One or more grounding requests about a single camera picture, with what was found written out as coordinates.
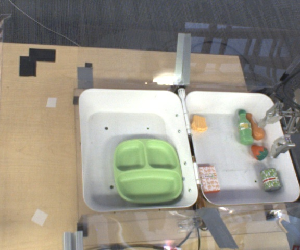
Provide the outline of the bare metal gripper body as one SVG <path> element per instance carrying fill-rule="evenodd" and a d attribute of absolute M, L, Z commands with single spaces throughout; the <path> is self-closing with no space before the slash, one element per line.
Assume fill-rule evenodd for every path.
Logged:
<path fill-rule="evenodd" d="M 282 116 L 284 139 L 291 141 L 292 134 L 300 134 L 300 111 L 293 108 L 285 109 Z"/>

